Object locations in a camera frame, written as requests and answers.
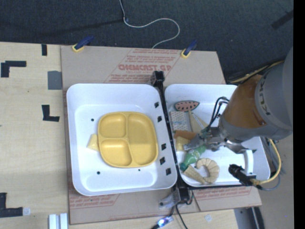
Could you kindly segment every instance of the white cable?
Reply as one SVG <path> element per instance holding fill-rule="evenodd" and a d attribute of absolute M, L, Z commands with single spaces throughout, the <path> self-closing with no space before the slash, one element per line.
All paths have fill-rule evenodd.
<path fill-rule="evenodd" d="M 172 20 L 172 19 L 169 19 L 169 18 L 160 18 L 160 19 L 154 20 L 154 21 L 152 21 L 152 22 L 150 22 L 150 23 L 148 23 L 148 24 L 146 24 L 146 25 L 142 25 L 142 26 L 130 25 L 130 24 L 126 21 L 126 19 L 125 19 L 125 10 L 124 10 L 122 1 L 119 0 L 119 2 L 120 2 L 121 10 L 122 10 L 122 12 L 123 12 L 123 20 L 124 20 L 124 23 L 125 23 L 127 26 L 129 26 L 129 27 L 132 27 L 132 28 L 144 28 L 144 27 L 149 26 L 149 25 L 151 25 L 151 24 L 153 24 L 153 23 L 155 23 L 155 22 L 157 22 L 157 21 L 171 21 L 171 22 L 173 22 L 173 23 L 177 26 L 178 32 L 177 32 L 177 34 L 176 34 L 174 37 L 172 37 L 172 38 L 170 38 L 170 39 L 163 40 L 163 41 L 161 41 L 161 42 L 158 42 L 158 43 L 155 44 L 152 48 L 155 48 L 157 45 L 159 45 L 159 44 L 161 44 L 161 43 L 163 43 L 163 42 L 168 42 L 168 41 L 170 41 L 170 40 L 173 40 L 173 39 L 175 39 L 175 38 L 180 34 L 180 27 L 179 27 L 178 23 L 177 23 L 176 21 Z"/>

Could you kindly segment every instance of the dark backdrop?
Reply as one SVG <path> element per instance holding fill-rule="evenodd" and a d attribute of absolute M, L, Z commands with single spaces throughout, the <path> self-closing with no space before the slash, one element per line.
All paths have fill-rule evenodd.
<path fill-rule="evenodd" d="M 180 35 L 157 46 L 217 51 L 225 74 L 248 71 L 285 56 L 293 46 L 294 0 L 122 0 L 132 25 L 171 18 Z M 0 41 L 151 48 L 177 33 L 160 21 L 134 29 L 122 21 L 119 0 L 0 0 Z"/>

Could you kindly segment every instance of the light wood surface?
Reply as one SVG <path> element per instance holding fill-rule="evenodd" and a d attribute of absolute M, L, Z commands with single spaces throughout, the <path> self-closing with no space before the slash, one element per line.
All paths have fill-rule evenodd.
<path fill-rule="evenodd" d="M 30 215 L 0 218 L 0 228 L 48 228 L 48 215 L 68 213 L 68 186 L 62 90 L 48 90 L 47 72 L 61 71 L 59 45 L 0 42 L 0 62 L 26 61 L 0 78 L 0 192 L 7 208 L 27 207 Z M 41 106 L 59 122 L 43 121 Z M 233 210 L 182 215 L 189 228 L 237 229 Z M 151 228 L 160 218 L 72 225 L 72 229 Z M 183 228 L 177 215 L 166 228 Z"/>

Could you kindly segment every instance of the cardboard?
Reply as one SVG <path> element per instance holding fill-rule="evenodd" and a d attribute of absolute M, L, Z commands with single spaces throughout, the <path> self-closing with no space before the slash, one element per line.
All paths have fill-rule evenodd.
<path fill-rule="evenodd" d="M 88 223 L 167 215 L 159 201 L 171 189 L 86 197 L 71 181 L 66 92 L 76 83 L 147 83 L 153 71 L 163 71 L 165 87 L 174 83 L 225 83 L 216 52 L 192 51 L 184 59 L 180 50 L 88 47 L 79 53 L 61 47 L 62 88 L 68 165 L 70 223 Z M 254 187 L 194 190 L 195 202 L 182 206 L 181 213 L 212 211 L 261 205 Z"/>

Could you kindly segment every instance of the blue clamp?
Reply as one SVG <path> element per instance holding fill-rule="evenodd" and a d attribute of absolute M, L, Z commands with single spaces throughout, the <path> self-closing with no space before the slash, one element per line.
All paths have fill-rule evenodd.
<path fill-rule="evenodd" d="M 72 46 L 74 52 L 79 52 L 84 49 L 84 46 L 89 45 L 93 41 L 93 36 L 87 36 L 82 39 L 78 44 Z"/>
<path fill-rule="evenodd" d="M 190 56 L 191 50 L 194 50 L 197 47 L 197 40 L 191 42 L 191 44 L 181 52 L 181 57 L 186 59 Z"/>

